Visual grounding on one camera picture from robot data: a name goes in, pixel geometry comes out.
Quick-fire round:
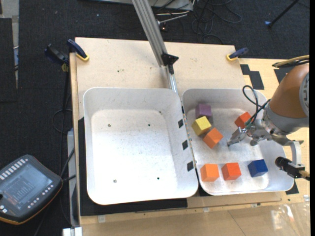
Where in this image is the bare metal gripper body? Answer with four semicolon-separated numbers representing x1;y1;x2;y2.
246;119;284;142

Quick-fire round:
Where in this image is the white plastic tray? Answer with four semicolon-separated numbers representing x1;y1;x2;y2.
182;88;295;196
83;87;199;206

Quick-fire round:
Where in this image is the dark orange cube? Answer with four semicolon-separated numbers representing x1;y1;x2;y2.
221;162;242;181
234;111;253;129

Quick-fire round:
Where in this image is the light orange cube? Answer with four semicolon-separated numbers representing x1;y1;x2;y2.
200;163;220;182
202;127;224;149

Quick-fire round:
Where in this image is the blue cube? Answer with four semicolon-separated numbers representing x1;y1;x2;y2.
247;159;269;178

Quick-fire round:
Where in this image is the yellow cube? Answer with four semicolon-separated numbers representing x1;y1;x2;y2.
191;116;212;136

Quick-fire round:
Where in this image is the purple cube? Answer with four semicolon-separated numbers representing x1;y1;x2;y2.
195;103;213;119

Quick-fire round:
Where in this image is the pale wood board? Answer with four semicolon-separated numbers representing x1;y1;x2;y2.
74;37;283;225

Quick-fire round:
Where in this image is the black cylinder on white bracket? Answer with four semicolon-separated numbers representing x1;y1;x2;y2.
273;136;306;179

